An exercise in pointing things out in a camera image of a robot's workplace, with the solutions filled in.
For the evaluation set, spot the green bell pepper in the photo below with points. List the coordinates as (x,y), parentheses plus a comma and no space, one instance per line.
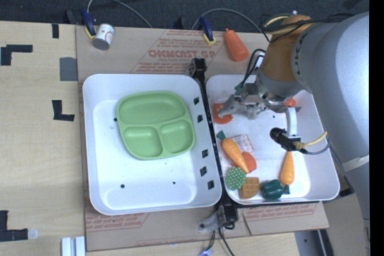
(272,189)

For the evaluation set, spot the brown waffle biscuit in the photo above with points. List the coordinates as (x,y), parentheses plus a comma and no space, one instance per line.
(249,188)

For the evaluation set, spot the white can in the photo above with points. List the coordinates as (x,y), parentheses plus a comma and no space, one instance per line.
(104,35)

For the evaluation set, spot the small orange toy piece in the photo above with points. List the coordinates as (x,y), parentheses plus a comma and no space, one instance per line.
(290,102)

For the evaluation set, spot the orange bottle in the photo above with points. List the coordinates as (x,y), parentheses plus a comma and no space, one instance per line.
(236,46)

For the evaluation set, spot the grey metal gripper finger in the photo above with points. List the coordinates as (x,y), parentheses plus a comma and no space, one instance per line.
(254,112)
(228,107)

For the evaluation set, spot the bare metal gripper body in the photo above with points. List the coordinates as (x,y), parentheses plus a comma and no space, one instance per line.
(251,95)

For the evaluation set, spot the brown cardboard board red print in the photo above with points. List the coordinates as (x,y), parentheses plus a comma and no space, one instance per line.
(168,48)

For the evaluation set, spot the red-orange tomato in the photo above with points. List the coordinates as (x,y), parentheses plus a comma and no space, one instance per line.
(251,162)

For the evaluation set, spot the white plastic tray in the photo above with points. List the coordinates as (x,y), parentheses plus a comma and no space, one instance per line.
(312,165)
(144,183)

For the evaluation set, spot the black cylinder on white bracket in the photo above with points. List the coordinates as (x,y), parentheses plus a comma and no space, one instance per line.
(283,138)

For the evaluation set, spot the orange carrot with green top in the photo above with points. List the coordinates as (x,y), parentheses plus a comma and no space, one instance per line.
(234,151)

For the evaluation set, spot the white packet with red print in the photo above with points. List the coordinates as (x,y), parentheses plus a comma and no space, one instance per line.
(244,141)

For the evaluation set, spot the green divided plate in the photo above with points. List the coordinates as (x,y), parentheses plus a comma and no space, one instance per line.
(156,124)

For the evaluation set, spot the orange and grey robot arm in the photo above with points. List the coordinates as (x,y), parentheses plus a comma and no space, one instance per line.
(336,93)

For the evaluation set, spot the green grapes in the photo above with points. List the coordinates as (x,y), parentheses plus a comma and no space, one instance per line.
(235,178)

